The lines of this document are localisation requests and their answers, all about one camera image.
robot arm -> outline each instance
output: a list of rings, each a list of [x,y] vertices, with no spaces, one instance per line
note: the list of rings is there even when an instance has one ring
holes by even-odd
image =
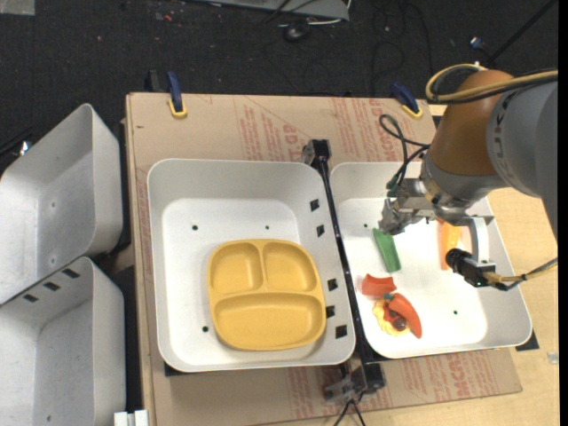
[[[454,96],[514,81],[502,71],[482,69]],[[486,95],[448,105],[420,176],[405,178],[385,200],[379,221],[383,233],[396,235],[422,219],[438,218],[467,225],[478,239],[493,217],[483,222],[469,216],[468,209],[493,189],[510,186],[542,199],[557,240],[557,74]],[[476,251],[484,246],[474,241],[474,247],[473,264],[479,268],[485,254]]]

blue and yellow clamp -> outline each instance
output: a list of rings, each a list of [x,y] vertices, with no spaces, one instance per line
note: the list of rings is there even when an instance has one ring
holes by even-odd
[[[184,100],[181,99],[181,86],[179,85],[178,77],[171,71],[168,71],[166,77],[168,78],[168,92],[170,93],[168,104],[170,105],[171,114],[175,118],[185,118],[187,117],[187,109],[185,108]]]
[[[407,114],[414,118],[422,117],[422,109],[418,107],[416,99],[407,87],[398,82],[394,82],[390,86],[390,93],[402,104],[402,108]]]

black floor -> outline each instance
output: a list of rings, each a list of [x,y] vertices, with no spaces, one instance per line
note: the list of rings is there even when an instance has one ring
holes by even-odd
[[[532,19],[495,66],[513,75],[557,67],[550,1],[354,0],[350,22],[289,43],[278,28],[287,14],[267,23],[269,12],[198,2],[35,0],[35,16],[0,13],[0,147],[26,128],[39,139],[84,102],[109,125],[120,121],[150,69],[176,72],[185,92],[388,97],[398,81],[422,98],[435,72],[483,64]]]

yellow plate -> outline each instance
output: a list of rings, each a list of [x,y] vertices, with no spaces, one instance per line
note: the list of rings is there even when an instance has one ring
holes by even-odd
[[[277,351],[316,341],[326,306],[312,256],[282,240],[241,240],[209,259],[209,307],[217,335],[244,351]]]

cardboard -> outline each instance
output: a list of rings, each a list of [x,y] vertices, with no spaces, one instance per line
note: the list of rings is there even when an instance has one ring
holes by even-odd
[[[166,375],[156,343],[147,172],[166,158],[299,161],[311,138],[329,140],[332,164],[399,161],[401,144],[381,128],[379,116],[393,115],[407,138],[428,143],[435,130],[428,106],[420,102],[423,116],[413,119],[394,99],[183,98],[188,116],[181,120],[171,115],[167,94],[132,93],[126,100],[142,390],[150,423],[248,426],[338,415],[343,406],[323,398],[323,387],[340,379],[335,367]],[[388,360],[382,367],[387,385],[363,398],[363,412],[522,390],[509,349]]]

